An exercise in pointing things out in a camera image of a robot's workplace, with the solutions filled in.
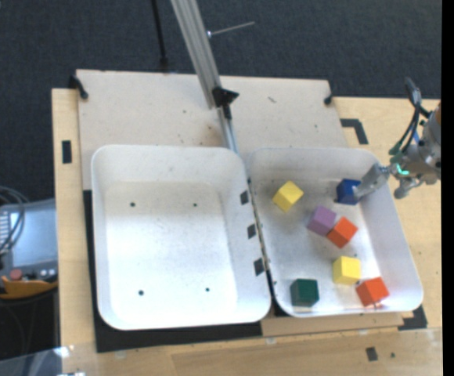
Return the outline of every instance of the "cube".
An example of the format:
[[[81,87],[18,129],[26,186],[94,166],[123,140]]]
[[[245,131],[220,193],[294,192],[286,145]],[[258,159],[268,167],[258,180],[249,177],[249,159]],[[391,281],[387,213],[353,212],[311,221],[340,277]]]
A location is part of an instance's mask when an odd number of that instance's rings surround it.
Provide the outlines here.
[[[325,237],[335,225],[336,217],[337,213],[320,205],[313,211],[307,228]]]
[[[389,296],[389,291],[382,277],[365,280],[355,290],[364,306],[376,304]]]
[[[279,206],[283,212],[288,212],[290,208],[304,195],[293,181],[287,181],[281,186],[272,201]]]
[[[361,278],[361,261],[357,258],[341,256],[333,262],[333,282],[352,285]]]
[[[296,279],[290,286],[293,306],[313,306],[319,300],[318,282],[312,279]]]
[[[347,217],[342,217],[326,235],[326,238],[339,248],[343,248],[353,238],[356,231],[358,231],[358,227]]]
[[[337,202],[341,204],[357,204],[359,199],[354,197],[354,186],[358,186],[361,181],[357,179],[342,179],[337,185]]]

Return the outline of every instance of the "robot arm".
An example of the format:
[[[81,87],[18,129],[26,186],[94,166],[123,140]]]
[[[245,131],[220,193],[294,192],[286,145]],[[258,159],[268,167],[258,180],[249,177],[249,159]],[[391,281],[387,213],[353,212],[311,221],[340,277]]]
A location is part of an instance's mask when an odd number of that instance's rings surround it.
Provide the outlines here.
[[[391,163],[388,166],[374,164],[362,177],[361,184],[354,189],[356,199],[380,188],[391,175],[399,181],[399,187],[394,192],[398,199],[406,197],[416,186],[424,183],[432,185],[441,179],[441,101],[434,111],[426,112],[421,106],[420,90],[409,78],[406,79],[406,89],[415,107],[413,119],[405,135],[389,151]],[[420,114],[427,120],[420,122],[423,132],[417,140],[416,127]],[[408,142],[402,147],[408,135]]]

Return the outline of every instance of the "black pole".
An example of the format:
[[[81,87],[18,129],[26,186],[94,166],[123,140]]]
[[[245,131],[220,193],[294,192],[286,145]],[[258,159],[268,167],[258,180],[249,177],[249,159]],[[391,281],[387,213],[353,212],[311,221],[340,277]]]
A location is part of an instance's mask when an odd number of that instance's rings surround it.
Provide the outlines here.
[[[166,67],[168,64],[168,58],[166,57],[166,49],[164,48],[164,38],[163,38],[163,31],[161,30],[161,22],[159,17],[159,10],[157,9],[157,1],[150,0],[152,4],[152,10],[154,13],[154,21],[156,22],[156,30],[157,30],[157,40],[159,42],[159,49],[160,49],[160,63],[162,66]]]

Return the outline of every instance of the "empty white tray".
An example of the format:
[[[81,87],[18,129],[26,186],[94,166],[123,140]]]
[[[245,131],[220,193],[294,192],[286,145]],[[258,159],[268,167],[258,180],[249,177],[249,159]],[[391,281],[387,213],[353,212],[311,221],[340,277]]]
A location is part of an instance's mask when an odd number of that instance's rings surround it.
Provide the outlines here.
[[[98,307],[111,327],[249,323],[268,312],[246,170],[231,150],[103,146],[92,207]]]
[[[267,148],[250,156],[248,170],[275,298],[291,316],[408,312],[422,302],[422,285],[388,185],[356,205],[335,201],[342,179],[360,180],[377,162],[370,152],[351,148]],[[285,213],[272,197],[288,180],[304,196]],[[336,212],[337,220],[345,216],[359,228],[342,249],[306,227],[320,204]],[[383,278],[390,295],[380,305],[364,307],[355,285],[333,282],[332,263],[342,255],[361,260],[361,281]],[[292,306],[290,285],[297,278],[318,282],[320,298],[310,308]]]

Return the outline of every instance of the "green cube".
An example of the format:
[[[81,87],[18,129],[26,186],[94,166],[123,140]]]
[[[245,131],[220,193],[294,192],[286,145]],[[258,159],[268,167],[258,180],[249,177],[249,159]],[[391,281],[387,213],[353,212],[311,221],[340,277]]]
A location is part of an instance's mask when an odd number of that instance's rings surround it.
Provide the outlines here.
[[[318,282],[296,279],[290,286],[293,306],[313,306],[319,300]]]

